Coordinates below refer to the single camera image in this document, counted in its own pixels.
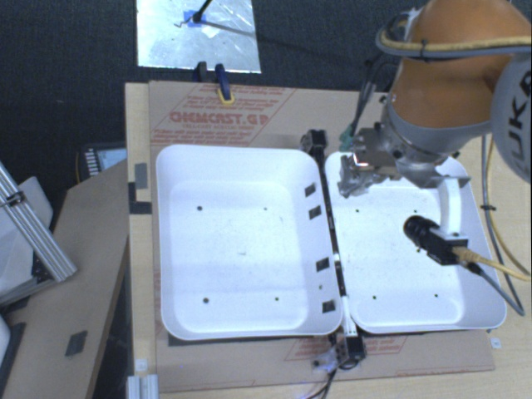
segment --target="silver sheet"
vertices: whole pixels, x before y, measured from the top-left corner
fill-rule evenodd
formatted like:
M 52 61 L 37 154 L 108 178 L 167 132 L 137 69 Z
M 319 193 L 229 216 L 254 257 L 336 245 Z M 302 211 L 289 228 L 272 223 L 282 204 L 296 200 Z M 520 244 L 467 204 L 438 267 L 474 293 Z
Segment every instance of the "silver sheet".
M 210 70 L 223 63 L 226 71 L 260 73 L 251 0 L 213 0 L 201 24 L 181 27 L 205 0 L 136 1 L 139 66 L 193 69 L 206 61 Z

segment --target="hinge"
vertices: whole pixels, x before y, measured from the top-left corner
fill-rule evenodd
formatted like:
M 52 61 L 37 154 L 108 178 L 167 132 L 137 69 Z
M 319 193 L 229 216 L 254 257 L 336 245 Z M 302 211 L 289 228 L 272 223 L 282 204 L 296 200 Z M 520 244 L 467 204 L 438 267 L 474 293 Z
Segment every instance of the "hinge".
M 159 378 L 157 375 L 127 377 L 127 399 L 159 399 Z

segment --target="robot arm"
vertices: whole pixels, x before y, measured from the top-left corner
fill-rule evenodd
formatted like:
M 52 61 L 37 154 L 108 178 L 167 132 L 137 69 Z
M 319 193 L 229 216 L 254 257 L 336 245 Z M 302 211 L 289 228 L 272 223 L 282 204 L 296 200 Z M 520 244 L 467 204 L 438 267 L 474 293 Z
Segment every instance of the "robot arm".
M 490 132 L 530 182 L 530 22 L 506 0 L 430 0 L 395 25 L 405 41 L 381 30 L 377 45 L 403 59 L 381 122 L 342 160 L 342 195 L 402 176 L 435 188 L 436 167 Z

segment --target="gray tape piece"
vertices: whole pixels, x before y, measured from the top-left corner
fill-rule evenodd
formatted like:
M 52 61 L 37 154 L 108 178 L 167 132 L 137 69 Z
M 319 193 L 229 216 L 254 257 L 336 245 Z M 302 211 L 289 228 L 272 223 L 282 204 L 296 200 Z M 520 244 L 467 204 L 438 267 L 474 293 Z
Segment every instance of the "gray tape piece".
M 148 165 L 146 163 L 135 164 L 135 187 L 138 190 L 148 188 Z
M 66 357 L 71 357 L 78 353 L 83 352 L 87 334 L 88 334 L 87 331 L 81 331 L 81 332 L 78 332 L 77 334 L 71 335 L 70 340 L 68 341 L 68 346 L 66 346 L 66 352 L 65 352 Z

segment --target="white plastic container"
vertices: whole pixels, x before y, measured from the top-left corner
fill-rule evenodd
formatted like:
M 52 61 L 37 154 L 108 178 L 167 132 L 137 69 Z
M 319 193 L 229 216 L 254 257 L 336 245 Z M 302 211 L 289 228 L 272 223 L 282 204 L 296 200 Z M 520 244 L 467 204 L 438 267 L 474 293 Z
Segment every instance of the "white plastic container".
M 481 278 L 443 268 L 402 232 L 419 214 L 439 222 L 436 191 L 407 180 L 344 199 L 340 154 L 326 165 L 357 325 L 372 333 L 493 328 L 505 304 Z M 464 175 L 450 160 L 445 173 Z M 323 335 L 342 320 L 318 167 L 298 150 L 173 145 L 156 162 L 161 312 L 185 340 Z M 470 247 L 489 249 L 462 189 Z M 486 269 L 496 277 L 494 271 Z

